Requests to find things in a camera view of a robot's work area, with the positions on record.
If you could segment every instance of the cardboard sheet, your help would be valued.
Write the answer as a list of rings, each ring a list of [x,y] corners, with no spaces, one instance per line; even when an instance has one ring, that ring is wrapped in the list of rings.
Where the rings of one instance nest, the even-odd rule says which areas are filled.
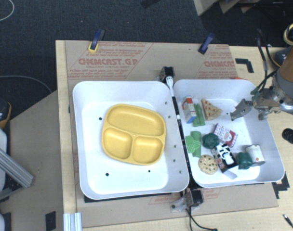
[[[72,90],[85,80],[155,80],[163,66],[174,67],[175,81],[231,79],[237,72],[229,46],[209,45],[204,55],[198,52],[200,44],[101,41],[96,54],[90,54],[88,46],[88,41],[66,41],[77,211],[82,213],[83,227],[185,217],[186,212],[172,212],[170,208],[180,198],[179,193],[85,202],[79,184]],[[202,194],[204,203],[193,215],[278,206],[272,183],[202,189]]]

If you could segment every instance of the dark carpet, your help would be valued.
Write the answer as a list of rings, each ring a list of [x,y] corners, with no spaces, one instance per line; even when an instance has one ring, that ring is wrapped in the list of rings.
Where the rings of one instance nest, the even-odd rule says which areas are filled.
[[[55,41],[92,40],[104,29],[107,41],[212,43],[255,46],[257,28],[267,42],[285,47],[282,33],[293,22],[293,0],[261,0],[243,13],[223,14],[218,3],[200,17],[193,0],[12,0],[14,13],[0,21],[0,76],[38,79],[56,90]],[[0,0],[0,19],[12,10]],[[26,78],[0,78],[0,96],[11,103],[12,118],[49,91]]]

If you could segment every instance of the toy cookie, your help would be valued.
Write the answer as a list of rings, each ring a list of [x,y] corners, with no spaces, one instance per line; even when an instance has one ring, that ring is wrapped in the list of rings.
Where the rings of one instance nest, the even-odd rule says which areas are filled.
[[[198,166],[202,172],[213,175],[218,169],[216,160],[210,155],[202,155],[199,159]]]

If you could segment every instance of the toy milk carton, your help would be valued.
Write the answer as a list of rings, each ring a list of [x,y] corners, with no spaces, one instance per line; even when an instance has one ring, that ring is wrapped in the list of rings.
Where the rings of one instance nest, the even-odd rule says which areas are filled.
[[[186,123],[192,123],[197,117],[195,106],[191,96],[186,96],[182,102],[182,109],[184,112]]]
[[[230,151],[230,148],[226,144],[218,145],[212,149],[212,155],[224,175],[228,176],[232,180],[237,177],[235,173],[229,171],[229,169],[237,166],[238,163]]]

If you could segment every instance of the wire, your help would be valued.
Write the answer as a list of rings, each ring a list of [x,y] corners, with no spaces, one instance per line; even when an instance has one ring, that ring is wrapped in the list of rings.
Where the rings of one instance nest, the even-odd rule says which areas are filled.
[[[14,5],[13,1],[12,1],[12,0],[8,0],[8,1],[11,2],[11,4],[12,4],[12,7],[13,7],[12,12],[11,12],[8,16],[6,16],[6,17],[0,19],[0,21],[4,21],[4,20],[6,20],[8,17],[10,17],[10,16],[13,14],[13,12],[14,12],[14,10],[15,10],[15,5]]]
[[[264,80],[257,86],[257,88],[260,88],[270,77],[273,77],[276,74],[277,70],[274,70],[272,73],[268,74]]]
[[[201,228],[201,229],[210,230],[210,231],[217,231],[217,229],[210,229],[210,228],[205,228],[205,227],[200,226],[200,225],[194,220],[194,218],[193,218],[192,215],[191,215],[191,207],[189,207],[186,211],[187,211],[187,213],[188,213],[188,215],[189,215],[189,226],[190,226],[190,230],[191,230],[191,231],[193,230],[192,227],[191,227],[191,220],[193,220],[193,222],[194,222],[199,228]]]
[[[258,28],[258,33],[261,35],[261,38],[263,40],[263,43],[265,45],[265,48],[266,48],[266,53],[267,53],[267,57],[269,58],[269,60],[271,61],[271,63],[274,65],[274,67],[276,68],[280,68],[280,65],[278,63],[276,63],[273,58],[271,57],[271,54],[270,54],[270,51],[268,49],[268,43],[266,41],[266,37],[264,35],[264,33],[262,32],[261,29]]]
[[[52,90],[42,81],[29,77],[29,76],[24,76],[24,75],[4,75],[4,76],[0,76],[0,79],[4,79],[4,78],[25,78],[25,79],[30,79],[30,80],[34,80],[40,84],[42,84],[50,93],[52,93]]]
[[[261,89],[259,90],[259,92],[261,93],[263,91],[263,89],[265,88],[266,86],[266,80],[267,80],[267,62],[266,62],[266,57],[264,56],[264,53],[262,51],[262,48],[261,48],[261,40],[260,40],[260,37],[258,35],[257,37],[257,46],[258,46],[258,49],[259,49],[259,52],[260,52],[260,55],[261,55],[261,58],[262,58],[262,61],[263,61],[263,68],[264,68],[264,71],[265,71],[265,77],[264,77],[264,80],[261,82]]]

